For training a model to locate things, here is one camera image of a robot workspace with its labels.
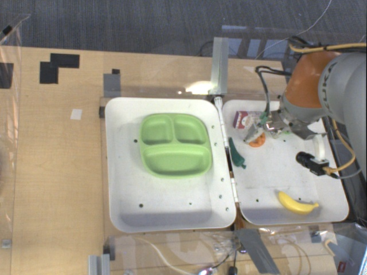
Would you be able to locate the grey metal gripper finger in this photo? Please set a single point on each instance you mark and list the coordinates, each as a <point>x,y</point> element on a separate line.
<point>261,133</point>
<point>252,133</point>

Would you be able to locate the black cylinder on white bracket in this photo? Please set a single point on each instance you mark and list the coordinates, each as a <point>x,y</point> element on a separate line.
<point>311,160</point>

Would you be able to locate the purple and white carton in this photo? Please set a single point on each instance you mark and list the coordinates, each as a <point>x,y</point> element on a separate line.
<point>243,119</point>

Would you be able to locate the yellow banana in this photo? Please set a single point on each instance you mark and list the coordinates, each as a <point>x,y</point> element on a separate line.
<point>295,205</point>

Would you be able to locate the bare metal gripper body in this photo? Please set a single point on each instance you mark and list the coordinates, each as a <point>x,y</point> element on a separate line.
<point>276,125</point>

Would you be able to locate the green divided plate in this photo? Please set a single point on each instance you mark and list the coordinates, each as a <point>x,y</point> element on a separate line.
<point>175,159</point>

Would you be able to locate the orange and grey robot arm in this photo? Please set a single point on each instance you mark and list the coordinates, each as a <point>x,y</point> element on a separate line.
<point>341,87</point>

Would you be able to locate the white plastic tray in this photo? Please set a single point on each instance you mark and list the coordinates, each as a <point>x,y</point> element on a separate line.
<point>172,199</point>
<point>272,170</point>

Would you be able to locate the orange round toy slice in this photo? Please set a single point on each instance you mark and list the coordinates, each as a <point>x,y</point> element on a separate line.
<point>257,143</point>

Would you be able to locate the dark green toy pepper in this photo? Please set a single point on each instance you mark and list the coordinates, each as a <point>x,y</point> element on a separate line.
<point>237,156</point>

